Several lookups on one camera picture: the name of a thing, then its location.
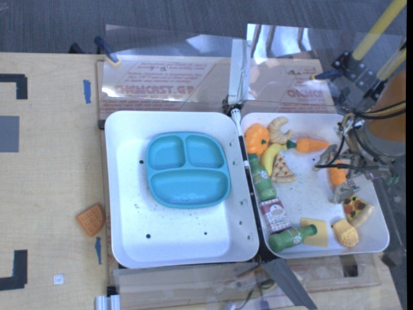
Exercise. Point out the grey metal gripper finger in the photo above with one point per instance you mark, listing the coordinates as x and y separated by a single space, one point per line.
327 157
346 190

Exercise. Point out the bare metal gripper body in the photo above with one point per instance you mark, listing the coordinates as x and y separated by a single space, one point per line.
364 165

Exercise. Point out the orange toy food piece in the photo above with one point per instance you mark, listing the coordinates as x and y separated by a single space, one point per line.
337 176

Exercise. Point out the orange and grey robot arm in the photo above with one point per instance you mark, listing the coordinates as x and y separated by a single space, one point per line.
390 108

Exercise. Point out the orange toy carrot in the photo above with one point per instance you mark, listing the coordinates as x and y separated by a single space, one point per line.
311 145

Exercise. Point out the pizza slice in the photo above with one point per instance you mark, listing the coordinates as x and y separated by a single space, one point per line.
356 210

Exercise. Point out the white plastic tray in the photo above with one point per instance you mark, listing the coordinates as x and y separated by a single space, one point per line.
129 205
309 192

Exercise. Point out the yellow toy corn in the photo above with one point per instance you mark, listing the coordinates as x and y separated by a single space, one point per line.
346 234

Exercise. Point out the lattice pie slice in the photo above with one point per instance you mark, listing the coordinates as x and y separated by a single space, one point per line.
282 171

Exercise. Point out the yellow cheese slice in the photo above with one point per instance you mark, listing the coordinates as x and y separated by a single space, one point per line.
319 237

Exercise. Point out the beige toy croissant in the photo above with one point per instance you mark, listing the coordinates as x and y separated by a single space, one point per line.
279 132

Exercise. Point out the yellow banana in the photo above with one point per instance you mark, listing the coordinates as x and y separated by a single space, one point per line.
267 158

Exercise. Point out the green toy bottle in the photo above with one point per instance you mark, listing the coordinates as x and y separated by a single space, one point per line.
287 237
263 179

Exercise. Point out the red and white can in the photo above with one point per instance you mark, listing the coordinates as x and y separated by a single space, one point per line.
276 215

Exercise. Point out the orange toy pumpkin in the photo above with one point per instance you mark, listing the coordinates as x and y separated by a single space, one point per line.
255 137

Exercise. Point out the thin black and white rod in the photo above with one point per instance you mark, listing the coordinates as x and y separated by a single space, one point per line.
246 163

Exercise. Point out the blue divided plate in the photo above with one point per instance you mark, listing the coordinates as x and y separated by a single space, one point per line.
187 182

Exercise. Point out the brown cardboard board red print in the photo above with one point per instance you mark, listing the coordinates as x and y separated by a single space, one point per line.
167 86

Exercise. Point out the orange toy waffle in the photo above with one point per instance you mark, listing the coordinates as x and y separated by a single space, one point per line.
91 220

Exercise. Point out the small white square block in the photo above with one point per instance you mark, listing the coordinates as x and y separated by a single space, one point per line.
58 279

